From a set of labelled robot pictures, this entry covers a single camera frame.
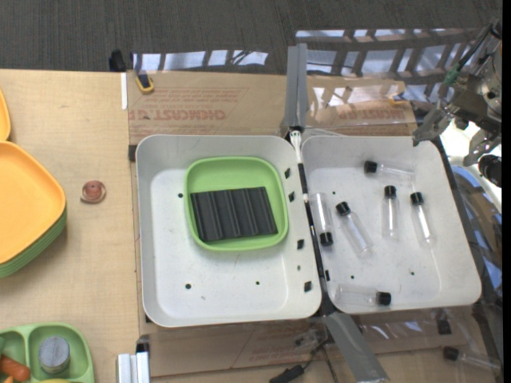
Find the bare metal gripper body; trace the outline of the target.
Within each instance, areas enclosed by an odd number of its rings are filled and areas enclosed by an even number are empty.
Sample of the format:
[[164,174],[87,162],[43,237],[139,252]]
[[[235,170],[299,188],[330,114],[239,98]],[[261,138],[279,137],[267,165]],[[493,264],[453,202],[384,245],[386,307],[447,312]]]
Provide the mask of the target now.
[[454,83],[450,111],[472,121],[486,131],[501,130],[501,75],[487,69],[478,75],[466,74]]

